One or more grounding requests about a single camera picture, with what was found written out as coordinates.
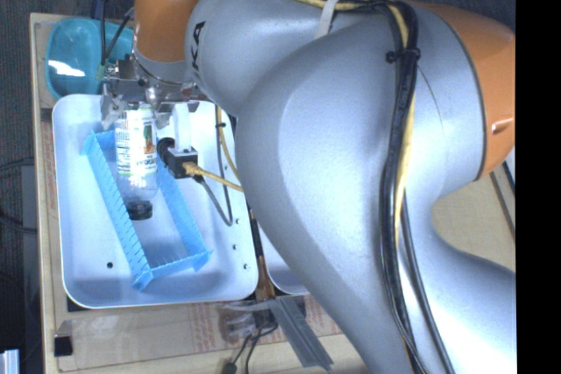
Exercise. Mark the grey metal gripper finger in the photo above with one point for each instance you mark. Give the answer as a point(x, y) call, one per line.
point(109, 111)
point(162, 116)

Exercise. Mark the white plastic tray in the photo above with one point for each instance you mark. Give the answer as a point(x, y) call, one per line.
point(92, 232)

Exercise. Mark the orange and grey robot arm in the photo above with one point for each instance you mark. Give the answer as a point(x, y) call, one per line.
point(333, 136)

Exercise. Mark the blue ribbed plastic frame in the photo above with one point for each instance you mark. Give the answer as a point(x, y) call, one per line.
point(118, 197)

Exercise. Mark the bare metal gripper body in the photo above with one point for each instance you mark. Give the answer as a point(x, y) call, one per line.
point(131, 84)

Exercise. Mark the black cylinder on white bracket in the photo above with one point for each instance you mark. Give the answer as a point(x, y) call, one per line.
point(179, 155)

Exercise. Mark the clear plastic bottle green label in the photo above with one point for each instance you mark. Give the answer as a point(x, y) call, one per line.
point(136, 144)

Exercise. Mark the teal plastic bowl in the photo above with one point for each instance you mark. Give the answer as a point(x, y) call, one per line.
point(74, 52)

